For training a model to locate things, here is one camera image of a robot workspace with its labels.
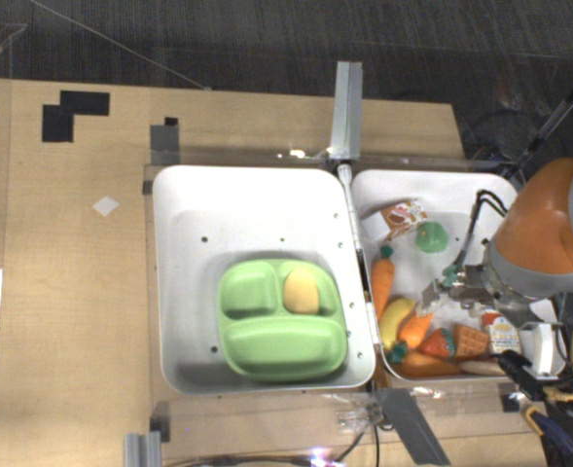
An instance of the orange toy vegetable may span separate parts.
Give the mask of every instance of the orange toy vegetable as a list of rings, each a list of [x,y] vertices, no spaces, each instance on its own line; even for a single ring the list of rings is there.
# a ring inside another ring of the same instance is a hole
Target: orange toy vegetable
[[[403,362],[396,365],[395,369],[407,377],[454,376],[461,373],[461,369],[456,365],[417,351],[407,353]]]
[[[406,342],[409,349],[416,349],[426,336],[431,318],[433,318],[433,313],[425,316],[412,315],[399,331],[398,340]]]
[[[434,331],[424,340],[418,351],[429,356],[437,356],[438,358],[452,358],[455,349],[450,332],[446,329]]]
[[[373,295],[377,320],[381,318],[385,305],[387,305],[390,291],[392,290],[394,264],[389,258],[393,252],[391,247],[386,245],[381,247],[381,259],[375,262],[371,273],[371,294]]]

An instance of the wooden table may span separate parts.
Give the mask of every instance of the wooden table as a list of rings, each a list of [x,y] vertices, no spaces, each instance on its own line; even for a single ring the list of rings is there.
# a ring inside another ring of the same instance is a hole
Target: wooden table
[[[76,116],[74,143],[43,143],[42,106],[61,90],[110,92],[109,116]],[[316,154],[332,114],[331,98],[0,80],[0,467],[122,465],[124,435],[147,431],[150,125],[178,118],[183,151]],[[362,150],[463,156],[445,104],[365,100]],[[107,217],[93,209],[105,197],[119,203]],[[544,464],[516,414],[433,415],[455,465]],[[492,419],[485,436],[462,426]],[[382,465],[411,464],[394,433],[382,440]],[[370,445],[349,457],[373,458]]]

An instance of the black floor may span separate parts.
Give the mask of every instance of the black floor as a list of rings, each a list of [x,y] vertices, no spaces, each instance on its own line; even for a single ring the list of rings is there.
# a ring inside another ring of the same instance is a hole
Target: black floor
[[[194,88],[76,22],[215,90],[331,96],[359,60],[366,98],[451,103],[469,158],[516,158],[573,86],[573,0],[36,1],[75,22],[0,0],[28,25],[0,77]],[[573,111],[527,175],[564,155]]]

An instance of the orange waffle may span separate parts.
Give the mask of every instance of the orange waffle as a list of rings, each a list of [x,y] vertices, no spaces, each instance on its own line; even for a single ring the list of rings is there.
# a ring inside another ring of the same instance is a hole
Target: orange waffle
[[[454,357],[458,360],[477,358],[484,354],[489,342],[489,336],[481,331],[456,324],[452,334],[454,340]]]

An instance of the snack package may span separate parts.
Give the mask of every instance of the snack package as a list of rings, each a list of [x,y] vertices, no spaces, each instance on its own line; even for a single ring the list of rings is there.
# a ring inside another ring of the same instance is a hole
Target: snack package
[[[498,311],[491,308],[485,309],[481,314],[481,323],[483,330],[489,336],[490,355],[501,354],[507,349],[521,354],[518,329]]]
[[[362,220],[362,227],[374,240],[391,240],[415,229],[427,219],[417,199],[385,207]]]

